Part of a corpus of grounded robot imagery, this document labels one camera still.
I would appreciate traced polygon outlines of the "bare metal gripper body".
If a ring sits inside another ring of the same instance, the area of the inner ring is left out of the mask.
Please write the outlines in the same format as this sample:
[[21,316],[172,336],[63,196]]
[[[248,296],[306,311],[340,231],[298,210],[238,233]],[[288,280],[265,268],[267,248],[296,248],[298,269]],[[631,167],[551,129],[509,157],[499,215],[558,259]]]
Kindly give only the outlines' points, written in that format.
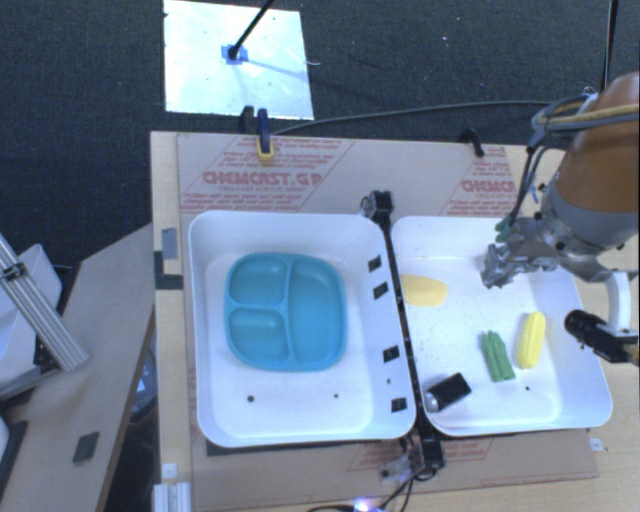
[[574,276],[610,276],[615,270],[598,261],[603,251],[555,217],[520,217],[501,245],[501,270],[513,276],[561,267]]

